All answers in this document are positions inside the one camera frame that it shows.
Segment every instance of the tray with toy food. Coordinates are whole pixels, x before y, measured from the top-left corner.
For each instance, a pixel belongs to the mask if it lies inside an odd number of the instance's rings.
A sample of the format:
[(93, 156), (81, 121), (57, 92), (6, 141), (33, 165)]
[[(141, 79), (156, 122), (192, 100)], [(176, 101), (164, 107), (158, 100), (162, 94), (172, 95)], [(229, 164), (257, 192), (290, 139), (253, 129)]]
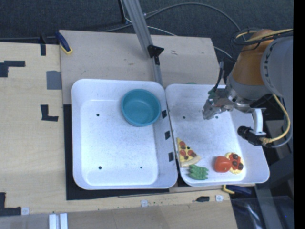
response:
[(212, 87), (172, 84), (165, 90), (182, 179), (193, 187), (265, 182), (269, 167), (262, 147), (237, 133), (242, 125), (253, 126), (251, 114), (233, 110), (203, 119)]

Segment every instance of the toy pizza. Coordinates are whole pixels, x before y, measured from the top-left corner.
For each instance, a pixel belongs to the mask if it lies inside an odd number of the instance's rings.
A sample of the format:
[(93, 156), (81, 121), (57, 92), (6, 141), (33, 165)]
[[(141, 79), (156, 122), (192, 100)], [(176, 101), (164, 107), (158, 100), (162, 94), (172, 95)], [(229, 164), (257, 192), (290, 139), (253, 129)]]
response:
[(188, 167), (196, 164), (201, 158), (197, 155), (193, 149), (185, 144), (184, 141), (177, 138), (179, 161), (181, 167)]
[(244, 168), (244, 162), (238, 154), (230, 152), (225, 156), (218, 156), (214, 168), (217, 172), (230, 171), (233, 174), (239, 174)]

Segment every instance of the metal plate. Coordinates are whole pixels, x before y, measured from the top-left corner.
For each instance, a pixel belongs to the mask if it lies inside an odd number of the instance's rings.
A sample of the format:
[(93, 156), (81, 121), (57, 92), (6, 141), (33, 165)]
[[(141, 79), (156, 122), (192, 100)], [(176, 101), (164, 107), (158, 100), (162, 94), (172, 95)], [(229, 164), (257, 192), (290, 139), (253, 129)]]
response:
[[(144, 89), (163, 114), (135, 127), (121, 112), (121, 98)], [(73, 177), (83, 189), (169, 188), (177, 180), (165, 91), (156, 82), (78, 80), (72, 87)]]
[[(265, 182), (269, 167), (262, 147), (249, 144), (237, 134), (239, 126), (253, 126), (251, 114), (233, 110), (211, 120), (203, 119), (202, 109), (212, 88), (213, 85), (172, 84), (165, 90), (176, 152), (176, 138), (180, 138), (201, 157), (197, 165), (209, 169), (207, 180), (194, 180), (188, 176), (189, 168), (180, 168), (183, 180), (193, 187)], [(238, 175), (214, 170), (216, 157), (228, 152), (235, 152), (244, 160), (244, 169)]]

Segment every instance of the black mat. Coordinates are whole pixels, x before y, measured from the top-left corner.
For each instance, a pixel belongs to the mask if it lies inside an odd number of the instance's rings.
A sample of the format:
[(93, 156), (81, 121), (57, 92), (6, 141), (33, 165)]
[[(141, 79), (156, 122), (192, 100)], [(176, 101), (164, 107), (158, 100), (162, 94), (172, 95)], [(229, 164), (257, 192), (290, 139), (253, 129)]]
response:
[(151, 193), (166, 193), (168, 189), (116, 189), (116, 190), (85, 190), (80, 188), (73, 179), (72, 173), (72, 105), (63, 106), (65, 160), (66, 160), (66, 199), (93, 199), (114, 196), (127, 196)]

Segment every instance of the red toy tomato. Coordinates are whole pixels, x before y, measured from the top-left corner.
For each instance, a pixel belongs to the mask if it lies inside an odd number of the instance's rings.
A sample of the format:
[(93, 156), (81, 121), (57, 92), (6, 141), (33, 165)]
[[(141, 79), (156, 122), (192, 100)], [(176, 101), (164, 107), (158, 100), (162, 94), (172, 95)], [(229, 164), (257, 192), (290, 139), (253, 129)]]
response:
[(227, 172), (230, 170), (232, 162), (224, 156), (218, 156), (215, 161), (214, 168), (217, 172)]

